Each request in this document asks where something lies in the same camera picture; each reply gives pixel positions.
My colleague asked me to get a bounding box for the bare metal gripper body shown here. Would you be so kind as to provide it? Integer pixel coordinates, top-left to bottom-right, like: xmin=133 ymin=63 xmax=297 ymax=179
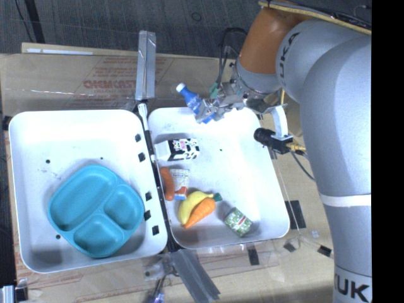
xmin=217 ymin=74 xmax=254 ymax=114

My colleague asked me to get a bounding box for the blue bottle with white cap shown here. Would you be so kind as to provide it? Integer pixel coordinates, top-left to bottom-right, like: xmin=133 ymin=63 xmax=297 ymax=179
xmin=175 ymin=82 xmax=217 ymax=125

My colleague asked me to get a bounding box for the cow print milk carton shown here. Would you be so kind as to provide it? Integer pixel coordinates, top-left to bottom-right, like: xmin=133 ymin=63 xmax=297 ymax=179
xmin=153 ymin=137 xmax=201 ymax=162

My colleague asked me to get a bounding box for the white plastic tray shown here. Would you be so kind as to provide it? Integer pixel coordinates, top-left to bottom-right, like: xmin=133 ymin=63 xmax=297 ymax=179
xmin=147 ymin=105 xmax=291 ymax=250
xmin=8 ymin=109 xmax=169 ymax=275

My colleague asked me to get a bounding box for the orange-red sausage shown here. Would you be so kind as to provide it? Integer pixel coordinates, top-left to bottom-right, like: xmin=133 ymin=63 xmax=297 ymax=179
xmin=159 ymin=166 xmax=175 ymax=202

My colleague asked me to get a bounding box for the yellow banana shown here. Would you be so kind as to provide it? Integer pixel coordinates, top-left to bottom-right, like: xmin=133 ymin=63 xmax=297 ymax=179
xmin=177 ymin=190 xmax=215 ymax=226

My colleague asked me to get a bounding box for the orange carrot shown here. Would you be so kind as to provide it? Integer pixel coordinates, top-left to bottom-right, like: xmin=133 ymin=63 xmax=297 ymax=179
xmin=183 ymin=193 xmax=223 ymax=230

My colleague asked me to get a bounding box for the green and white can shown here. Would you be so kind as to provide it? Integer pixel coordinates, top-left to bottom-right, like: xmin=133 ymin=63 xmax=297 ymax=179
xmin=223 ymin=206 xmax=254 ymax=237

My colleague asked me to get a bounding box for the brown cardboard board red print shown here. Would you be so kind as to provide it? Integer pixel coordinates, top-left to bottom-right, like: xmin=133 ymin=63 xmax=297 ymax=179
xmin=0 ymin=42 xmax=336 ymax=303

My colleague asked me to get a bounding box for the blue divided plate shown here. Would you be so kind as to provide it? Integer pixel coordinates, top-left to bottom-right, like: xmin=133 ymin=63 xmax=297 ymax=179
xmin=47 ymin=164 xmax=146 ymax=259

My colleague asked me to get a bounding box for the black cylinder on white bracket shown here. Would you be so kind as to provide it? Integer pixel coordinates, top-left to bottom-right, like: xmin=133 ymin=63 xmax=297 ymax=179
xmin=253 ymin=104 xmax=295 ymax=155

